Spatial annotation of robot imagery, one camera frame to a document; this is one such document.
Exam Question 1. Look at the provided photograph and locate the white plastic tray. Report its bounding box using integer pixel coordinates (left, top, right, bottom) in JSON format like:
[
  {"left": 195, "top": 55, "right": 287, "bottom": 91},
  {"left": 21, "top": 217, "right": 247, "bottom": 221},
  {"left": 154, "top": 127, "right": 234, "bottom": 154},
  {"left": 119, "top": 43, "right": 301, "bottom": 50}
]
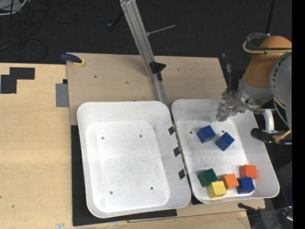
[
  {"left": 76, "top": 100, "right": 192, "bottom": 219},
  {"left": 171, "top": 98, "right": 280, "bottom": 204}
]

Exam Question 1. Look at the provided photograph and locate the black cylinder on white bracket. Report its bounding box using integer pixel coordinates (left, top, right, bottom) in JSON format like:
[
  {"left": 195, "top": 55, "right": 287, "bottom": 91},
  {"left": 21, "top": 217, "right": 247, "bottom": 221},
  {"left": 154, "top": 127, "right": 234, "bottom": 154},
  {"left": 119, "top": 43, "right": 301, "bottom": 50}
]
[{"left": 250, "top": 108, "right": 293, "bottom": 146}]

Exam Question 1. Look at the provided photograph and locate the pale wood board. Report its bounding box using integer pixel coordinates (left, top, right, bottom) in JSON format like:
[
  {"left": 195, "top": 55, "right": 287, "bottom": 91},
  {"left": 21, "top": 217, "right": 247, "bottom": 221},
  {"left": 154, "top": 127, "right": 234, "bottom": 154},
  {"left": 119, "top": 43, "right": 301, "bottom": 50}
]
[{"left": 66, "top": 52, "right": 266, "bottom": 223}]

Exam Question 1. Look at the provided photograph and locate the orange cube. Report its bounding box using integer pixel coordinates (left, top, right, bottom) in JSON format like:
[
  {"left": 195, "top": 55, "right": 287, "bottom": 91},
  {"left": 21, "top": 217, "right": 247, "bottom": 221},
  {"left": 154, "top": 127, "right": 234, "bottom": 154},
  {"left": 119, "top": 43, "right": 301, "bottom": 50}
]
[
  {"left": 220, "top": 173, "right": 240, "bottom": 190},
  {"left": 239, "top": 164, "right": 258, "bottom": 180}
]

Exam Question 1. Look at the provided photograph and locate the yellow cube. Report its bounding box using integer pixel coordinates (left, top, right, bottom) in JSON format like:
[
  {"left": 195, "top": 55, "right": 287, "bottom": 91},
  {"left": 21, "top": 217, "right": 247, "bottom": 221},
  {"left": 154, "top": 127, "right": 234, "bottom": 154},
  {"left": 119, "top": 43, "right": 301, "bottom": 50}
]
[{"left": 206, "top": 180, "right": 227, "bottom": 199}]

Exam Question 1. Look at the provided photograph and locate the green cube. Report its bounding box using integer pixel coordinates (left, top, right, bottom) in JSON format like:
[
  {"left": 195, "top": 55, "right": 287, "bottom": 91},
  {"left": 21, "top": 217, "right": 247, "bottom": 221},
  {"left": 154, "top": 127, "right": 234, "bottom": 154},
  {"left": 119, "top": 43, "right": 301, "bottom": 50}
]
[{"left": 197, "top": 168, "right": 218, "bottom": 188}]

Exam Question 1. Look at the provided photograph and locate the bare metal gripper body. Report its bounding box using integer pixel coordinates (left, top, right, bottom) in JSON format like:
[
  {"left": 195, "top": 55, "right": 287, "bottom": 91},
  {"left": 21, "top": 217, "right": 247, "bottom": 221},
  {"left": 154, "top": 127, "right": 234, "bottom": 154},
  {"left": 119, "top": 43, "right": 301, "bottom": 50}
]
[{"left": 223, "top": 90, "right": 262, "bottom": 116}]

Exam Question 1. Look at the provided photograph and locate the blue cube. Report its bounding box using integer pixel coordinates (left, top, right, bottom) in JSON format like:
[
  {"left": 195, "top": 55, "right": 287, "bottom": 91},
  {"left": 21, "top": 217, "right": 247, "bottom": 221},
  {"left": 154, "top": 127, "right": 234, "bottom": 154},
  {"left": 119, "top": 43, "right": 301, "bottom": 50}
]
[
  {"left": 196, "top": 125, "right": 216, "bottom": 144},
  {"left": 214, "top": 131, "right": 235, "bottom": 152},
  {"left": 236, "top": 177, "right": 256, "bottom": 195}
]

